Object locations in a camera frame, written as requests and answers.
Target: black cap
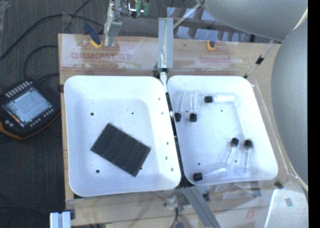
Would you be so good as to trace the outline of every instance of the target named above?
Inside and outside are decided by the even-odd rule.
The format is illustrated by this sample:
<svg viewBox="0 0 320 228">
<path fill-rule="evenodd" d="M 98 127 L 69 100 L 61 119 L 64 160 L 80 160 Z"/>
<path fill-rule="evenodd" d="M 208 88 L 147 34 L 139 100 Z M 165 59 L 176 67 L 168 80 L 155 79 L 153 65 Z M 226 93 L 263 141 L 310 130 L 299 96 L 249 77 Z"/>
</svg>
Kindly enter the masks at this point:
<svg viewBox="0 0 320 228">
<path fill-rule="evenodd" d="M 178 113 L 178 112 L 176 112 L 176 113 L 174 114 L 174 118 L 175 118 L 175 121 L 176 121 L 176 122 L 180 122 L 180 120 L 181 120 L 181 114 Z"/>
<path fill-rule="evenodd" d="M 197 115 L 196 113 L 191 113 L 189 116 L 190 122 L 196 122 L 197 121 Z"/>
<path fill-rule="evenodd" d="M 200 181 L 203 179 L 202 173 L 194 173 L 193 174 L 194 181 Z"/>
<path fill-rule="evenodd" d="M 204 102 L 205 103 L 211 103 L 211 102 L 213 102 L 214 100 L 213 100 L 213 98 L 212 98 L 212 96 L 205 96 L 204 97 Z"/>
<path fill-rule="evenodd" d="M 232 138 L 230 144 L 234 145 L 235 147 L 238 146 L 239 140 L 237 138 Z"/>
<path fill-rule="evenodd" d="M 245 140 L 243 146 L 246 148 L 252 148 L 254 145 L 250 140 Z"/>
</svg>

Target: blue clamp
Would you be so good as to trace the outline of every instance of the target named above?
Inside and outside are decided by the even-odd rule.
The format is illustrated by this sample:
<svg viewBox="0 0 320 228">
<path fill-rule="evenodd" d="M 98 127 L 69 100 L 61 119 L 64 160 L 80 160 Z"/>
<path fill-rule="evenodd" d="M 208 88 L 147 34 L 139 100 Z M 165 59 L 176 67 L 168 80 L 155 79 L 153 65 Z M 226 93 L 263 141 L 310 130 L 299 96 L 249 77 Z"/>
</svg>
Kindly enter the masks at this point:
<svg viewBox="0 0 320 228">
<path fill-rule="evenodd" d="M 83 29 L 86 33 L 88 33 L 90 36 L 91 36 L 91 43 L 97 47 L 97 48 L 100 48 L 103 44 L 103 42 L 100 40 L 98 34 L 93 30 L 92 27 L 90 27 L 88 24 L 85 24 L 83 26 Z"/>
</svg>

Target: white tray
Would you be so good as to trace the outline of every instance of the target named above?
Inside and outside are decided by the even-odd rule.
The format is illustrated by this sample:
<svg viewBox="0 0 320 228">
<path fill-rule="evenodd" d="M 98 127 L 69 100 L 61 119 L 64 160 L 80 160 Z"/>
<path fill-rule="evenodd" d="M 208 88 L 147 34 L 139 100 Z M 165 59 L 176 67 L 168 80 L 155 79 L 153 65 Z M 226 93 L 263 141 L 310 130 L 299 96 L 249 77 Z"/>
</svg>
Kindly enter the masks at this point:
<svg viewBox="0 0 320 228">
<path fill-rule="evenodd" d="M 79 196 L 175 188 L 181 179 L 162 83 L 152 77 L 74 76 L 64 85 L 69 183 Z M 90 151 L 107 123 L 151 148 L 136 177 Z"/>
<path fill-rule="evenodd" d="M 199 91 L 197 122 L 190 122 L 187 107 L 176 123 L 182 163 L 187 179 L 196 185 L 227 182 L 270 180 L 278 173 L 278 165 L 251 84 L 242 77 L 173 76 L 168 80 L 173 110 L 177 109 L 183 91 Z M 234 102 L 205 103 L 204 96 L 235 95 Z M 228 176 L 194 181 L 193 174 L 203 172 L 206 165 L 219 160 L 230 140 L 239 139 L 238 155 Z M 244 140 L 253 142 L 251 173 L 239 172 Z"/>
</svg>

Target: dark floor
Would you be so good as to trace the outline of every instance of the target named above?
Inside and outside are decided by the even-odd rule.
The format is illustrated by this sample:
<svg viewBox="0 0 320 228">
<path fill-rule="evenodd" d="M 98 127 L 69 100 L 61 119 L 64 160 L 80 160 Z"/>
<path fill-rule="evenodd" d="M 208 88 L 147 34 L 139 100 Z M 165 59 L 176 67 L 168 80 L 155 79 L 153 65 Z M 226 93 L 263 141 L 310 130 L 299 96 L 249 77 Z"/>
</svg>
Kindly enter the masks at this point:
<svg viewBox="0 0 320 228">
<path fill-rule="evenodd" d="M 3 24 L 0 61 L 0 85 L 7 87 L 24 77 L 39 79 L 59 71 L 58 33 L 83 34 L 85 20 L 62 14 L 74 14 L 87 0 L 0 0 L 8 2 Z M 92 0 L 76 15 L 100 31 L 106 22 L 109 0 Z M 172 0 L 151 0 L 149 18 L 166 16 Z M 177 7 L 192 7 L 193 1 L 174 0 Z M 141 26 L 135 26 L 139 35 Z M 128 34 L 128 27 L 121 33 Z M 55 97 L 59 78 L 41 80 Z M 26 140 L 0 134 L 0 228 L 49 226 L 50 212 L 63 211 L 64 169 L 60 117 L 44 131 Z"/>
</svg>

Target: gray carpet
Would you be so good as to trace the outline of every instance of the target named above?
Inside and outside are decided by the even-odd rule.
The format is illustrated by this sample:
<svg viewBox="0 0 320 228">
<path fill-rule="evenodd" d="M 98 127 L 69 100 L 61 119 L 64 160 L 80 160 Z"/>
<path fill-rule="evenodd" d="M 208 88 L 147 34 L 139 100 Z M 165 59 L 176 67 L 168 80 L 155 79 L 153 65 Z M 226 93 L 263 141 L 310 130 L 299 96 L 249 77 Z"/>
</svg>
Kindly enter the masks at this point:
<svg viewBox="0 0 320 228">
<path fill-rule="evenodd" d="M 1 52 L 4 56 L 0 61 L 0 86 L 7 87 L 24 77 L 38 79 L 46 74 L 57 73 L 58 51 L 54 47 L 58 45 L 57 34 L 83 34 L 83 25 L 88 22 L 81 18 L 71 20 L 62 14 L 74 14 L 86 1 L 0 0 L 9 3 L 3 23 Z M 76 15 L 104 24 L 108 1 L 92 0 Z M 165 17 L 166 8 L 171 2 L 150 0 L 152 8 L 148 18 Z M 174 6 L 178 7 L 192 7 L 194 4 L 193 1 L 174 0 Z M 96 31 L 103 28 L 93 22 L 88 24 Z M 143 20 L 133 23 L 125 19 L 120 34 L 156 37 L 157 25 L 154 23 L 154 27 L 150 28 Z M 42 46 L 50 47 L 37 50 L 28 57 L 33 50 Z M 55 97 L 59 97 L 58 82 L 58 76 L 41 80 L 45 89 Z M 62 153 L 60 118 L 44 131 L 23 141 L 0 134 L 0 228 L 48 227 L 49 213 L 64 210 Z"/>
</svg>

